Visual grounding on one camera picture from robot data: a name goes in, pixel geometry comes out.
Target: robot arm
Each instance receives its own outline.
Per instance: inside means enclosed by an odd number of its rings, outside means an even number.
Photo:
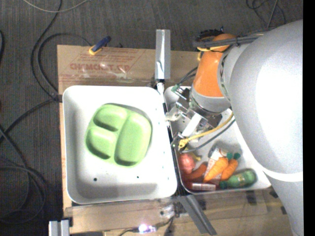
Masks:
[[[245,142],[287,211],[293,234],[304,235],[303,21],[231,46],[217,71],[222,97],[200,90],[205,74],[196,76],[192,97],[212,113],[231,106]]]

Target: white cable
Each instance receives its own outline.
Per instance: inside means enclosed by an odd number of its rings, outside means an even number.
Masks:
[[[40,8],[40,7],[37,7],[36,5],[34,5],[34,4],[30,3],[30,2],[29,2],[29,1],[27,1],[27,0],[23,0],[23,1],[24,1],[24,2],[26,2],[27,4],[29,4],[30,6],[32,6],[32,7],[34,7],[34,8],[36,8],[36,9],[39,9],[39,10],[45,11],[45,12],[50,12],[50,13],[60,13],[60,12],[70,11],[70,10],[72,10],[72,9],[74,9],[74,8],[76,8],[76,7],[80,6],[80,5],[82,5],[82,4],[84,4],[84,3],[88,2],[88,1],[92,1],[92,0],[84,0],[83,2],[78,3],[77,5],[75,5],[75,6],[71,7],[71,8],[69,8],[69,9],[65,9],[65,10],[57,10],[57,11],[53,11],[53,10],[45,10],[45,9]]]

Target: white tray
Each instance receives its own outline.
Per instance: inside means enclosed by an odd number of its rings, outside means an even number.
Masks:
[[[134,167],[108,163],[87,151],[84,137],[103,104],[143,111],[152,123],[144,159]],[[63,94],[66,187],[78,204],[164,198],[177,188],[172,152],[159,93],[149,87],[72,86]]]
[[[167,105],[167,109],[170,110],[172,106],[176,103],[178,100],[178,95],[173,93],[171,91],[172,87],[167,88],[165,90],[165,102]],[[231,110],[228,109],[222,113],[222,120],[220,123],[224,122],[231,114]],[[182,120],[179,121],[173,121],[171,122],[171,128],[172,133],[175,134],[178,131],[183,131],[184,128],[188,125],[189,120],[185,120],[183,122]],[[210,138],[214,137],[218,133],[220,133],[222,129],[213,132],[212,134],[206,135],[202,138],[200,138],[198,143],[192,143],[190,142],[189,148],[195,148],[199,146],[200,144],[203,144],[204,142],[208,141]],[[257,181],[249,186],[244,188],[238,188],[238,189],[225,189],[225,190],[216,190],[209,193],[221,193],[221,192],[233,192],[233,191],[242,191],[242,190],[255,190],[255,189],[265,189],[271,186],[271,183],[269,182],[268,178],[266,177],[265,173],[261,170],[260,165],[255,160],[254,156],[252,155],[252,152],[248,148],[246,142],[244,141],[244,138],[237,126],[237,123],[234,122],[226,131],[221,133],[219,136],[214,138],[211,142],[209,142],[206,146],[196,150],[194,153],[201,157],[201,160],[196,163],[196,168],[199,167],[199,165],[203,162],[208,162],[208,154],[209,150],[213,146],[219,146],[229,152],[235,153],[238,152],[241,154],[240,159],[238,160],[239,165],[235,173],[241,172],[244,169],[253,169],[257,176]]]

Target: dark floor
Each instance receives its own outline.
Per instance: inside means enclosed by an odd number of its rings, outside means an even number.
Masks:
[[[52,11],[60,4],[27,1]],[[61,10],[82,1],[62,0]],[[48,221],[63,216],[59,105],[51,97],[58,88],[56,45],[88,45],[64,33],[92,44],[109,35],[110,47],[154,49],[156,29],[170,29],[172,50],[195,51],[192,40],[203,30],[244,35],[303,19],[303,0],[279,0],[269,23],[275,1],[92,0],[55,14],[0,0],[0,128],[12,143],[0,135],[0,235],[48,235]],[[54,88],[40,74],[38,56]]]

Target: yellow cable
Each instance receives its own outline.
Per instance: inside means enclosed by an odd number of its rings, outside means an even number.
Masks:
[[[203,132],[201,134],[197,134],[197,135],[194,135],[194,136],[190,136],[188,138],[184,138],[184,139],[181,139],[179,141],[179,145],[178,145],[178,148],[184,148],[187,143],[189,143],[189,141],[193,140],[193,139],[196,139],[196,138],[199,138],[199,137],[202,137],[202,136],[205,136],[205,135],[209,135],[210,133],[213,133],[215,131],[217,131],[218,129],[222,128],[223,126],[225,126],[233,117],[233,112],[231,113],[231,115],[228,117],[228,119],[226,119],[223,123],[221,123],[219,126],[213,128],[213,129],[210,129],[206,132]]]

